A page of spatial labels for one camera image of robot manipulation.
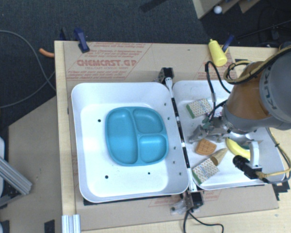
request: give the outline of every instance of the wooden table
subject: wooden table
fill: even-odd
[[[277,49],[272,48],[249,48],[230,47],[230,54],[234,59],[249,59],[251,61],[264,61],[274,54]],[[64,44],[62,41],[55,41],[55,65],[57,82],[57,106],[58,106],[58,130],[60,149],[60,168],[62,186],[62,210],[63,215],[76,214],[75,192],[73,183],[73,168],[71,158],[70,131],[67,114],[67,90],[65,78],[65,56]],[[272,130],[280,142],[282,148],[291,158],[291,130]],[[289,180],[290,190],[288,193],[280,194],[279,209],[259,211],[227,216],[212,216],[203,218],[205,223],[222,223],[225,232],[272,232],[291,233],[291,179]],[[87,231],[88,233],[114,233],[114,232],[182,232],[183,221],[169,221],[163,223],[152,223],[135,226],[125,226],[113,229],[101,229]],[[188,232],[221,232],[220,227],[206,227],[196,223],[193,219],[187,222]]]

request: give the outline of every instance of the yellow bottle cap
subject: yellow bottle cap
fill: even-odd
[[[217,67],[224,66],[227,63],[227,57],[220,47],[219,43],[215,40],[210,40],[208,43],[210,54],[213,60],[213,63]]]

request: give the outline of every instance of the white ball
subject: white ball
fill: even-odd
[[[222,7],[217,5],[214,7],[213,11],[216,13],[216,14],[220,14],[222,13]]]

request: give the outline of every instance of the blue plate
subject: blue plate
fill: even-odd
[[[168,138],[161,116],[146,107],[120,107],[106,118],[105,135],[111,158],[124,166],[160,162],[168,153]]]

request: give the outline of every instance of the black floor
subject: black floor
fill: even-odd
[[[54,60],[38,53],[54,51],[65,27],[71,37],[76,27],[87,41],[206,44],[224,43],[232,34],[232,46],[278,46],[291,41],[291,22],[275,31],[238,36],[291,20],[291,0],[261,0],[248,12],[235,5],[224,15],[213,12],[201,20],[192,0],[0,0],[0,129],[12,124],[55,96],[46,84],[39,92],[16,105],[46,82],[54,72]]]

